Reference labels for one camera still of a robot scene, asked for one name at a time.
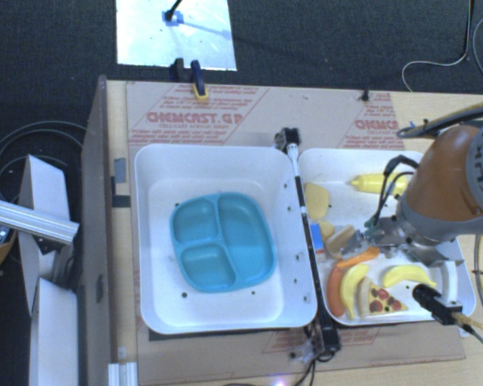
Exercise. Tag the yellow mustard bottle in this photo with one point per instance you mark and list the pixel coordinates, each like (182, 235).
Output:
(370, 182)

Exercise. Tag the tan hot dog bun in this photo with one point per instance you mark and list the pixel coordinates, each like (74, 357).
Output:
(338, 239)

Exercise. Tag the yellow banana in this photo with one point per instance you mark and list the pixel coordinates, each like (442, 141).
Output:
(351, 286)
(406, 275)

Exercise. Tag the thin black and white rod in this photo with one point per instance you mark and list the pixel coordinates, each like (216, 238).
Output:
(302, 199)

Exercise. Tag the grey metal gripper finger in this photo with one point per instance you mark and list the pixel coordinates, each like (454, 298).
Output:
(389, 251)
(353, 245)

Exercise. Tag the blue carton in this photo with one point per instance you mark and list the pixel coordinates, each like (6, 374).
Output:
(316, 237)

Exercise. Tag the white plastic tray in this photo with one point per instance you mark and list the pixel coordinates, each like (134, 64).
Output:
(350, 163)
(209, 163)

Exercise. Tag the orange sausage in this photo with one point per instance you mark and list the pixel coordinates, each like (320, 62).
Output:
(335, 292)

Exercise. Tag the orange carrot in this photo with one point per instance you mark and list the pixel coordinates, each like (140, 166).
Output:
(358, 259)

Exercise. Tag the blue divided plate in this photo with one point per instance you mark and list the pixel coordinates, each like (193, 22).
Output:
(221, 243)

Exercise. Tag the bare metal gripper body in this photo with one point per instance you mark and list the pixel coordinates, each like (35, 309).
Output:
(398, 235)

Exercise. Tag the pizza slice with pepperoni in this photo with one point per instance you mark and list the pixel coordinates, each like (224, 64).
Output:
(380, 300)

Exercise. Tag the large yellow crisp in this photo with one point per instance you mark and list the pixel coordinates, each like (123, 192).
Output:
(316, 199)

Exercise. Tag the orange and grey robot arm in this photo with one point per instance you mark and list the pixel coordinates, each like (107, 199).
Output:
(447, 171)

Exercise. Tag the black cylinder on white bracket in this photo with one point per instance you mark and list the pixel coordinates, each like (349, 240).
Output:
(428, 296)

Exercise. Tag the brown cardboard board red print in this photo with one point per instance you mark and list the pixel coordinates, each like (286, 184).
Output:
(233, 115)

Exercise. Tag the small yellow crisp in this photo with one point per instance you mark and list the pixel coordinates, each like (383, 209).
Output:
(327, 230)

